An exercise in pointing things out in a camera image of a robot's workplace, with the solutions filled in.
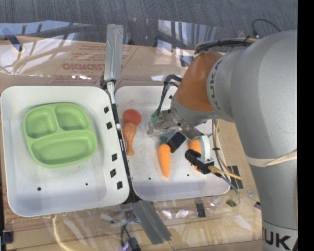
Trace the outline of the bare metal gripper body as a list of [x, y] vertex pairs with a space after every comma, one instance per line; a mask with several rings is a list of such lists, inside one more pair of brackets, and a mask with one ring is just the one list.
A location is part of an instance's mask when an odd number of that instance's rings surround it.
[[177, 117], [171, 110], [162, 110], [159, 113], [155, 111], [151, 115], [151, 123], [159, 130], [159, 135], [180, 132], [187, 138], [202, 136], [202, 133], [193, 124]]

